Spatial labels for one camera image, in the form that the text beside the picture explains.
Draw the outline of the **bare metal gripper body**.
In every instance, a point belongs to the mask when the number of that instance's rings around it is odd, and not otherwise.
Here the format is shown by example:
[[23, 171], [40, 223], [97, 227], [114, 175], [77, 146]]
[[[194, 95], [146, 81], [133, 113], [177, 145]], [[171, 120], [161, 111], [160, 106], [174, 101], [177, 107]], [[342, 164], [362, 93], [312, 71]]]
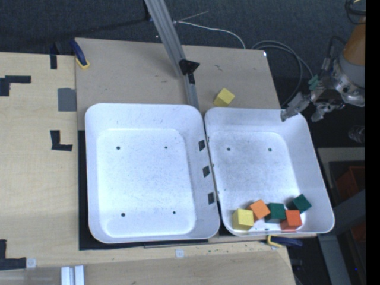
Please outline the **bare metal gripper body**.
[[309, 80], [311, 100], [365, 107], [365, 66], [334, 64]]

